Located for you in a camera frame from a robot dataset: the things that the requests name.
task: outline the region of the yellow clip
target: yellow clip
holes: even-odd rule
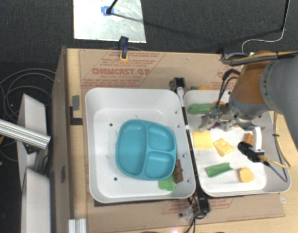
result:
[[[121,61],[127,61],[128,57],[129,57],[129,52],[126,53],[126,58],[125,59],[122,58],[122,53],[123,53],[123,51],[121,51],[121,53],[120,53],[120,60]]]

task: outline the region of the black floor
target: black floor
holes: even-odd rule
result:
[[[241,51],[251,38],[275,40],[281,36],[285,0],[141,0],[146,44],[131,44],[150,51]],[[0,0],[0,80],[28,68],[55,71],[62,45],[108,49],[116,42],[73,39],[72,0]],[[298,0],[290,1],[286,30],[275,43],[249,42],[245,50],[298,50]],[[7,89],[10,79],[4,83]],[[15,85],[34,85],[50,92],[42,77],[27,77]],[[48,100],[38,91],[29,93]],[[10,101],[16,111],[21,91]],[[3,116],[0,91],[0,117]],[[14,145],[3,152],[16,158]],[[20,232],[21,192],[17,163],[0,153],[0,233]]]

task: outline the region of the yellow cheese toy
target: yellow cheese toy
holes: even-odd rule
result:
[[[255,176],[249,168],[245,167],[240,170],[241,182],[248,183],[248,182],[253,181],[254,178],[255,178]]]
[[[228,142],[226,142],[224,139],[220,138],[219,140],[214,142],[214,146],[217,149],[218,153],[223,157],[227,155],[228,153],[231,153],[234,150],[234,147],[232,147]]]
[[[213,141],[209,131],[192,131],[194,148],[199,150],[212,150]]]

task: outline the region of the blue plate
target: blue plate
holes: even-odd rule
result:
[[[126,175],[163,180],[176,163],[176,140],[173,132],[157,123],[129,120],[119,131],[116,142],[116,165]]]

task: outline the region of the white wire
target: white wire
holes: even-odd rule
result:
[[[288,11],[289,11],[289,4],[290,4],[290,0],[288,1],[288,6],[287,6],[287,11],[286,11],[286,19],[287,19],[287,15],[288,15]],[[262,42],[278,42],[280,40],[282,40],[283,36],[284,36],[284,32],[285,32],[285,27],[286,27],[286,20],[285,20],[285,24],[283,26],[283,30],[282,30],[282,33],[281,33],[281,37],[277,40],[262,40],[262,39],[250,39],[250,40],[247,40],[245,41],[243,44],[242,44],[242,53],[244,53],[244,45],[249,42],[249,41],[262,41]]]

